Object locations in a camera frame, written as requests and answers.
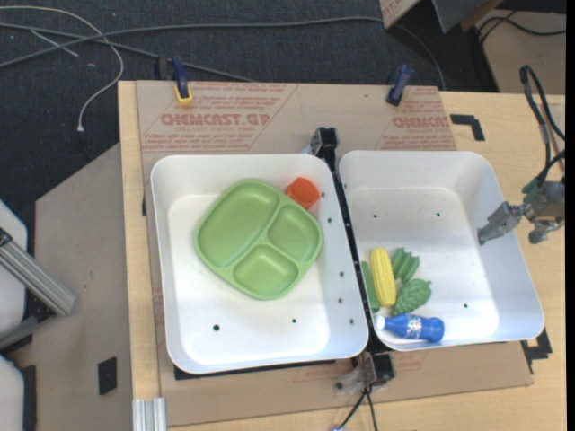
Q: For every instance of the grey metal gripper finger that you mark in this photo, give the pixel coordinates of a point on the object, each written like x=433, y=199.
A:
x=544, y=231
x=499, y=222

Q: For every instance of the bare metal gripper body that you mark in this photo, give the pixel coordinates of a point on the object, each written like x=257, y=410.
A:
x=551, y=200

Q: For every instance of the white plastic tray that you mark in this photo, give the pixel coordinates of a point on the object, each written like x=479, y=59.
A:
x=404, y=204
x=251, y=330

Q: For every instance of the green ridged toy vegetable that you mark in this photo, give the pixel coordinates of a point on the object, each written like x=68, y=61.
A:
x=405, y=264

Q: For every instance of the green bumpy toy vegetable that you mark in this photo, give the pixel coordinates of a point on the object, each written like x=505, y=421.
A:
x=412, y=296

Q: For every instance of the yellow corn cob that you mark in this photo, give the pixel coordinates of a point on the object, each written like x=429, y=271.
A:
x=383, y=276

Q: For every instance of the blue bottle white cap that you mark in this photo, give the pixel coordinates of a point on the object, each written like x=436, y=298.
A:
x=418, y=328

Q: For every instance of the green toy leaf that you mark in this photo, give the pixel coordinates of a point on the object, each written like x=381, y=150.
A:
x=371, y=292

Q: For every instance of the orange cup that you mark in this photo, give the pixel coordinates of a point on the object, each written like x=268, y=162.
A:
x=303, y=190

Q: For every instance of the green divided plate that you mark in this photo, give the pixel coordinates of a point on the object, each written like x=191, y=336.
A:
x=242, y=227

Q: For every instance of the brown cardboard board red print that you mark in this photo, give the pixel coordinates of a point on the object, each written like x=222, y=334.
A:
x=224, y=106

